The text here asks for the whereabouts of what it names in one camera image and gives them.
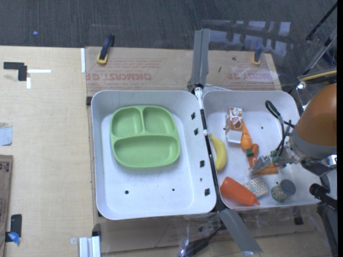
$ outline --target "banana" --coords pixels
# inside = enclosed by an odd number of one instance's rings
[[[216,158],[215,158],[215,168],[217,170],[222,170],[226,163],[227,163],[227,151],[226,147],[223,143],[222,140],[218,139],[217,137],[213,136],[212,133],[209,134],[210,138],[212,139],[215,153],[216,153]]]

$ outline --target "orange bottle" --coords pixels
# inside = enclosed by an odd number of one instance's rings
[[[221,184],[220,193],[247,206],[260,205],[255,194],[230,177],[226,177]]]

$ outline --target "metal can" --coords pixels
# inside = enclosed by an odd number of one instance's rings
[[[276,186],[272,187],[271,194],[273,199],[278,202],[284,201],[287,197],[295,194],[296,187],[291,180],[284,179]]]

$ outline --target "light wood surface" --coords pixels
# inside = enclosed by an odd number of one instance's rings
[[[77,256],[72,237],[90,237],[93,202],[86,80],[80,49],[0,47],[2,62],[22,62],[32,88],[18,71],[0,68],[0,122],[13,125],[9,216],[22,214],[22,237],[6,243],[5,256]]]

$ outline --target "orange carrot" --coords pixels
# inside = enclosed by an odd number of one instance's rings
[[[249,134],[249,131],[247,129],[247,126],[245,125],[245,122],[243,123],[243,132],[242,132],[242,138],[241,138],[241,147],[243,150],[251,149],[252,147],[252,138]]]
[[[253,156],[249,157],[249,165],[252,168],[257,160],[257,153],[258,153],[259,145],[254,143],[252,144],[251,150],[253,152]]]

